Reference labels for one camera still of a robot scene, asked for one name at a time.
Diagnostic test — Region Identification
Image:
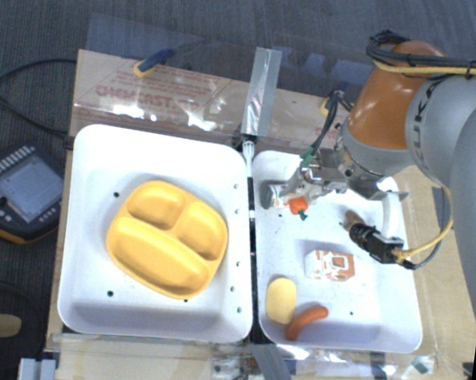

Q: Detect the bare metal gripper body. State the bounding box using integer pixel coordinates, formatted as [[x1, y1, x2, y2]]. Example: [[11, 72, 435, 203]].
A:
[[302, 145, 386, 201]]

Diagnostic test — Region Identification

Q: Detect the orange carrot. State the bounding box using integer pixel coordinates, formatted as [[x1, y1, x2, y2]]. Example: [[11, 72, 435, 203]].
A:
[[284, 194, 312, 223]]

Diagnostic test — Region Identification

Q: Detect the small grey and white can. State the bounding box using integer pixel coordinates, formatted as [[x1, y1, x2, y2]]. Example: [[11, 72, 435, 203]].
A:
[[258, 180, 292, 214]]

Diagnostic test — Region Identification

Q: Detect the brown rounded toy food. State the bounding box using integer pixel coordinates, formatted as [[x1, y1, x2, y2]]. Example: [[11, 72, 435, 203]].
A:
[[343, 209, 365, 232]]

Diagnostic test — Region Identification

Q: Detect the thin black and white rod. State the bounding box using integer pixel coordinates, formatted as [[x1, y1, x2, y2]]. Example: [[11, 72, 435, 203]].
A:
[[215, 138, 283, 343]]

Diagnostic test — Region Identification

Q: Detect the white and orange carton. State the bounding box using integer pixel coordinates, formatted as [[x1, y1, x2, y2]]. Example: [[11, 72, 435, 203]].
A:
[[301, 246, 359, 286]]

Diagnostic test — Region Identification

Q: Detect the pale yellow bread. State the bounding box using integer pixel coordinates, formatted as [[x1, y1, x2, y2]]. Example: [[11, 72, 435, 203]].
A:
[[262, 274, 300, 327], [0, 312, 24, 342]]

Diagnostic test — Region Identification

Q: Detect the white plastic tray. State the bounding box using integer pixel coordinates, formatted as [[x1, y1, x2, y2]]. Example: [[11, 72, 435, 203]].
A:
[[227, 147, 446, 365], [46, 120, 279, 358]]

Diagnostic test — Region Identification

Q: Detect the orange sausage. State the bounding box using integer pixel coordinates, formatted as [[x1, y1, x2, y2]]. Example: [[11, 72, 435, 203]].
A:
[[284, 301, 332, 347]]

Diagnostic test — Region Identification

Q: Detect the yellow divided plate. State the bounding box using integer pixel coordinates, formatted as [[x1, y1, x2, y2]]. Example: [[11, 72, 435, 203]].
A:
[[97, 173, 237, 307]]

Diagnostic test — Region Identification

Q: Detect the brown cardboard board, red print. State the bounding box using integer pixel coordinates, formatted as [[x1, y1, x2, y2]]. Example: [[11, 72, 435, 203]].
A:
[[31, 47, 476, 380]]

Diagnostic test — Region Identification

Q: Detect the black cylinder on white bracket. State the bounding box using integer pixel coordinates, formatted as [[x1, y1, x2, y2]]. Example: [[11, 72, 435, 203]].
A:
[[345, 183, 413, 268]]

